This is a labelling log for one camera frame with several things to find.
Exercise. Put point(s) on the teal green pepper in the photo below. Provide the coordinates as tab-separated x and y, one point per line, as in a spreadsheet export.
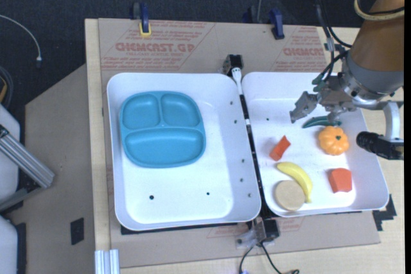
316	122

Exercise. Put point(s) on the blue divided plate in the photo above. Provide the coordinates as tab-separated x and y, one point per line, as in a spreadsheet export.
162	129

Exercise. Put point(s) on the tan round biscuit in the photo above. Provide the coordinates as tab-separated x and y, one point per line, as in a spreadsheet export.
288	195

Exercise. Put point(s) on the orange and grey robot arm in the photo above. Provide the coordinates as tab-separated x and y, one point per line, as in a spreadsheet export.
379	48

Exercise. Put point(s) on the orange pumpkin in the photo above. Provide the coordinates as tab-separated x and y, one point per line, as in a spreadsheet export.
333	140

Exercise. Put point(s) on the orange block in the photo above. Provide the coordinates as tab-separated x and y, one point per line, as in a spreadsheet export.
340	180

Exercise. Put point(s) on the orange wedge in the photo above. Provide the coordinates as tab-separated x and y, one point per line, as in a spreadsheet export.
280	148

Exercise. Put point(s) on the black cylinder on white bracket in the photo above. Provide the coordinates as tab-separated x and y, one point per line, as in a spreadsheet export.
383	134

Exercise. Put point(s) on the thin black and white rod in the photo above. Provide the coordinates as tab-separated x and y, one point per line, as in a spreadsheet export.
247	125

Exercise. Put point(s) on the yellow banana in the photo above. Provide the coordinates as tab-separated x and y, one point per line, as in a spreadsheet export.
298	174

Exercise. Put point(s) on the white plastic tray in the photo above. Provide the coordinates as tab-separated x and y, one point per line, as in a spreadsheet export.
298	144
180	170

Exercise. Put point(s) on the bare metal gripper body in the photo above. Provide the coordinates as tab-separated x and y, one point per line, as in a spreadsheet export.
340	93

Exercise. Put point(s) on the brown cardboard board red print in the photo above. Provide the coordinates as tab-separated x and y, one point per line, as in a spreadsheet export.
205	45

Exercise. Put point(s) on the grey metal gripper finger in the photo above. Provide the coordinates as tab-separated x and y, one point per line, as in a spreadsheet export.
335	116
303	106

